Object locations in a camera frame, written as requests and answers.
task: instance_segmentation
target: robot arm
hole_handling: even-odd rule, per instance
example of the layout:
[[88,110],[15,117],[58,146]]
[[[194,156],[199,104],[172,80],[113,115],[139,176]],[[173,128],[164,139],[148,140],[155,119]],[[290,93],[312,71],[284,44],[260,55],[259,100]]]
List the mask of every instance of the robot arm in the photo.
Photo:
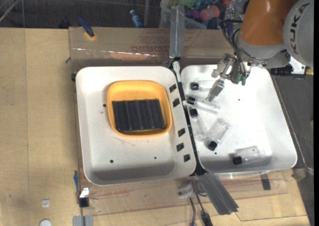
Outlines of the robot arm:
[[225,37],[235,56],[225,55],[212,73],[221,77],[210,90],[209,101],[222,91],[225,79],[245,85],[252,67],[313,68],[314,0],[250,0],[234,42]]

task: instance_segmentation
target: dark floor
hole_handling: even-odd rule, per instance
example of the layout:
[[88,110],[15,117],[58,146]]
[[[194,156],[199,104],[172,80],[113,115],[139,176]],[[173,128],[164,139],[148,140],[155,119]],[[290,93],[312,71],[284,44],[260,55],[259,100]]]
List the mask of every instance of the dark floor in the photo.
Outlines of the dark floor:
[[[160,1],[150,0],[149,27],[160,23]],[[92,26],[134,27],[129,11],[134,9],[143,19],[144,0],[24,0],[25,26],[32,28],[59,28],[61,20],[68,18],[77,26],[76,16],[85,17]],[[298,153],[295,168],[314,168],[314,77],[294,79],[291,76],[275,77],[274,82],[287,112],[292,137]],[[314,177],[298,181],[300,191],[312,225],[315,225]]]

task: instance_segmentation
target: white tray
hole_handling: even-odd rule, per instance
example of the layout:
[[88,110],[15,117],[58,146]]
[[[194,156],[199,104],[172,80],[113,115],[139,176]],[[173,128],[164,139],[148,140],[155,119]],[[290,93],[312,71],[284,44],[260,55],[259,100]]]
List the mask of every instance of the white tray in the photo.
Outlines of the white tray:
[[[189,176],[196,167],[182,103],[171,106],[169,132],[153,138],[122,137],[109,123],[107,89],[122,80],[150,80],[162,85],[170,104],[180,99],[175,75],[165,67],[88,67],[76,75],[79,126],[84,173],[96,185]],[[177,132],[184,128],[185,134]],[[177,151],[176,146],[184,148]]]
[[[185,67],[181,79],[185,95],[206,98],[207,93],[192,91],[190,83],[199,80],[217,80],[211,77],[216,65]],[[214,99],[221,106],[218,115],[198,111],[211,128],[221,117],[231,124],[223,142],[215,151],[209,150],[203,142],[195,141],[202,167],[208,172],[227,173],[233,176],[244,172],[273,171],[288,169],[297,162],[297,153],[286,123],[275,87],[265,69],[253,68],[246,85],[235,85],[225,81],[225,88]],[[236,149],[257,145],[265,150],[270,158],[262,165],[234,165],[231,154]]]

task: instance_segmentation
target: wooden surface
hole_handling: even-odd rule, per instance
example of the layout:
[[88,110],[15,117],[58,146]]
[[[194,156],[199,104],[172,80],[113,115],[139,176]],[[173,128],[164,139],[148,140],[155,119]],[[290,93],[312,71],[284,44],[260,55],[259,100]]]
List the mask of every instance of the wooden surface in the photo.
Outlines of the wooden surface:
[[[202,36],[203,46],[206,39]],[[44,218],[71,226],[73,216],[83,212],[73,180],[79,161],[69,56],[67,30],[0,29],[1,226],[36,226]],[[238,213],[218,216],[205,203],[214,226],[309,225],[291,171],[283,176],[287,191],[237,199]],[[41,206],[43,199],[50,200],[49,207]],[[191,216],[191,206],[182,205],[94,216],[94,226],[187,226]]]

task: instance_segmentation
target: small blue bottle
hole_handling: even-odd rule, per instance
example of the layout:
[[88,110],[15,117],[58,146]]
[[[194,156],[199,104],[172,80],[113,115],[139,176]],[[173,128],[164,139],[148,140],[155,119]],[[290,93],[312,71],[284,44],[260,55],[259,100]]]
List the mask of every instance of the small blue bottle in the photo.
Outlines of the small blue bottle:
[[131,17],[132,17],[132,21],[135,25],[136,28],[144,28],[142,21],[140,19],[140,17],[135,13],[134,10],[130,11]]

